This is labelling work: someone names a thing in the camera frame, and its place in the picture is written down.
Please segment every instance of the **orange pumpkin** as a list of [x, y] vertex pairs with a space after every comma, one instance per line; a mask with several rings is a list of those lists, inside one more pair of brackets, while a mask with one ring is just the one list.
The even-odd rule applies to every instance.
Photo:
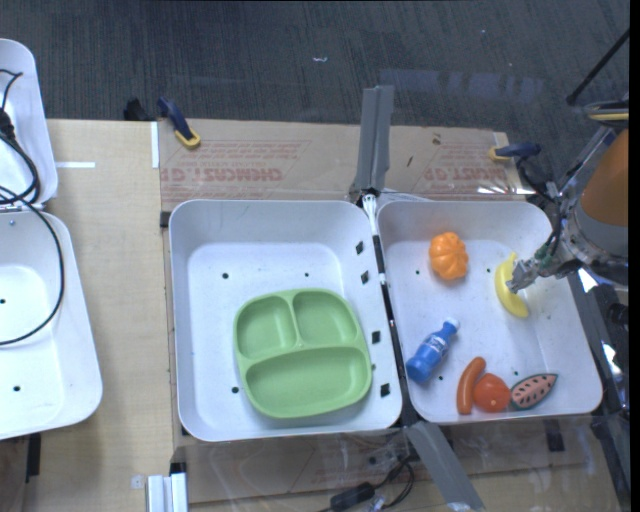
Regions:
[[443, 279], [458, 279], [467, 273], [469, 255], [456, 233], [447, 231], [431, 239], [431, 267]]

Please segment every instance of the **white plastic tray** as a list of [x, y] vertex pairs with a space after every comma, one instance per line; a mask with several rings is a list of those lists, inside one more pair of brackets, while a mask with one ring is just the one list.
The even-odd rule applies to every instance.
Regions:
[[[194, 200], [174, 210], [169, 234], [177, 401], [189, 433], [230, 441], [395, 423], [402, 397], [371, 229], [359, 208], [343, 201]], [[233, 320], [246, 301], [297, 288], [325, 288], [349, 302], [367, 340], [373, 381], [344, 409], [277, 420], [255, 410], [242, 389]]]
[[[494, 291], [494, 272], [511, 251], [531, 257], [551, 232], [547, 216], [524, 201], [397, 201], [378, 214], [390, 297], [407, 361], [448, 316], [460, 321], [448, 356], [425, 384], [409, 381], [411, 401], [425, 419], [439, 424], [527, 416], [588, 413], [602, 398], [602, 386], [566, 279], [539, 278], [521, 291], [530, 315], [511, 315]], [[454, 231], [466, 243], [468, 274], [446, 282], [432, 271], [431, 238]], [[475, 356], [486, 371], [511, 387], [530, 375], [559, 375], [550, 395], [524, 411], [459, 415], [456, 390]]]
[[[9, 91], [6, 111], [20, 145], [42, 184], [39, 203], [53, 197], [58, 178], [31, 52], [0, 39], [0, 68], [24, 73]], [[0, 101], [10, 75], [0, 73]], [[30, 175], [22, 159], [0, 143], [0, 184], [25, 190]], [[0, 346], [0, 440], [78, 423], [102, 397], [102, 379], [69, 231], [43, 214], [61, 245], [65, 289], [51, 322], [33, 336]], [[51, 313], [59, 292], [59, 258], [46, 225], [35, 213], [0, 209], [0, 341], [36, 327]]]

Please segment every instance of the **green divided plate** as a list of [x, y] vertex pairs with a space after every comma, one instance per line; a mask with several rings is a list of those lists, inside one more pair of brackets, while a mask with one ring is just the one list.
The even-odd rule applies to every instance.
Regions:
[[369, 351], [349, 303], [320, 288], [286, 290], [245, 303], [234, 350], [253, 406], [272, 418], [341, 409], [371, 386]]

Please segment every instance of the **blue bottle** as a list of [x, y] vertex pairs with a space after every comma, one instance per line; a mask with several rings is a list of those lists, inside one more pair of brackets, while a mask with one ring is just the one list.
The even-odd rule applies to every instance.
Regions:
[[407, 361], [407, 375], [415, 382], [425, 382], [449, 352], [449, 343], [460, 328], [455, 318], [446, 318], [442, 329], [433, 332], [420, 344], [415, 355]]

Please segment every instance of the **watermelon slice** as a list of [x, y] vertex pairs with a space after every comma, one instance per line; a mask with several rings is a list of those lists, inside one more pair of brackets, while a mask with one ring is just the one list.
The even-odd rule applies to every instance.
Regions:
[[522, 379], [511, 388], [511, 405], [518, 410], [538, 405], [549, 394], [557, 378], [556, 373], [538, 373]]

